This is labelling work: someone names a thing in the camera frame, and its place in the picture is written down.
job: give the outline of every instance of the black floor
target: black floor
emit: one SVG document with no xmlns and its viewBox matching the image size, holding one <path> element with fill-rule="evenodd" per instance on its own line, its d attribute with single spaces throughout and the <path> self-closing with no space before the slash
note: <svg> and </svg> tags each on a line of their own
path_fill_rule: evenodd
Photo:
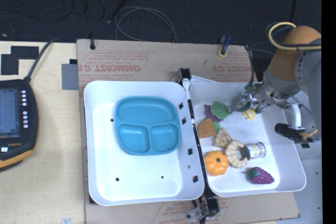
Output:
<svg viewBox="0 0 336 224">
<path fill-rule="evenodd" d="M 0 0 L 0 40 L 76 42 L 92 34 L 95 39 L 215 44 L 231 35 L 231 44 L 265 42 L 262 49 L 272 51 L 266 28 L 274 22 L 291 21 L 321 33 L 321 1 Z M 117 11 L 125 35 L 116 35 Z"/>
</svg>

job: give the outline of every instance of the white tray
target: white tray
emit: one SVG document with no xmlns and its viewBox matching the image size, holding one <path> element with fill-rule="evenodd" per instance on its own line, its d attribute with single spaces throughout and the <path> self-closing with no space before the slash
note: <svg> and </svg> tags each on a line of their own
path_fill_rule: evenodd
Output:
<svg viewBox="0 0 336 224">
<path fill-rule="evenodd" d="M 173 103 L 181 127 L 181 142 L 175 151 L 139 156 L 121 148 L 111 119 L 115 119 L 118 101 L 134 96 L 160 97 Z M 202 195 L 203 172 L 181 85 L 175 82 L 94 81 L 84 90 L 84 102 L 89 193 L 96 203 L 112 206 L 192 200 Z"/>
<path fill-rule="evenodd" d="M 191 86 L 196 124 L 206 118 L 204 105 L 218 101 L 230 106 L 239 93 L 244 93 L 245 83 L 198 82 Z M 306 175 L 292 140 L 277 134 L 274 126 L 286 123 L 283 110 L 270 106 L 253 121 L 244 118 L 241 112 L 233 112 L 220 122 L 234 140 L 244 145 L 262 142 L 266 148 L 265 157 L 250 159 L 243 168 L 229 166 L 220 176 L 208 174 L 210 189 L 221 197 L 242 196 L 282 191 L 299 191 L 306 185 Z M 214 146 L 214 136 L 200 139 L 203 156 L 209 151 L 221 150 Z M 269 172 L 275 181 L 271 184 L 256 185 L 247 180 L 248 168 L 259 166 Z"/>
</svg>

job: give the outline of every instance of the orange pumpkin toy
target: orange pumpkin toy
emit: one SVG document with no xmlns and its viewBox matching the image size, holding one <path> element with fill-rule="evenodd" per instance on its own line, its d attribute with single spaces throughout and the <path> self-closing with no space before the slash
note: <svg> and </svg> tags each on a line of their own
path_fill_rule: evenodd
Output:
<svg viewBox="0 0 336 224">
<path fill-rule="evenodd" d="M 227 157 L 221 151 L 210 151 L 204 157 L 206 171 L 212 176 L 222 175 L 229 166 Z"/>
</svg>

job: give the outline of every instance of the blue bowl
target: blue bowl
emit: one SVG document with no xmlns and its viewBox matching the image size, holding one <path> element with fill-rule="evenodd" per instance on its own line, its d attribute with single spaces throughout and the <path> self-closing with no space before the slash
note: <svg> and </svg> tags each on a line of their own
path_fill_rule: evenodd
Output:
<svg viewBox="0 0 336 224">
<path fill-rule="evenodd" d="M 178 148 L 177 111 L 167 99 L 127 97 L 116 106 L 115 130 L 120 146 L 133 155 L 167 154 Z"/>
</svg>

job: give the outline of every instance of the toy donut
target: toy donut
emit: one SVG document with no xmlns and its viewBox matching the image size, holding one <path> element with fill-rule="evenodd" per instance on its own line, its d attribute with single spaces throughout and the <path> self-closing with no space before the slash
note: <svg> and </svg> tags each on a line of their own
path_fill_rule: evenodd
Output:
<svg viewBox="0 0 336 224">
<path fill-rule="evenodd" d="M 244 167 L 248 161 L 246 157 L 243 159 L 238 158 L 237 150 L 239 147 L 243 148 L 243 143 L 239 140 L 232 140 L 230 143 L 228 143 L 226 149 L 224 150 L 224 154 L 227 156 L 229 163 L 236 168 Z"/>
</svg>

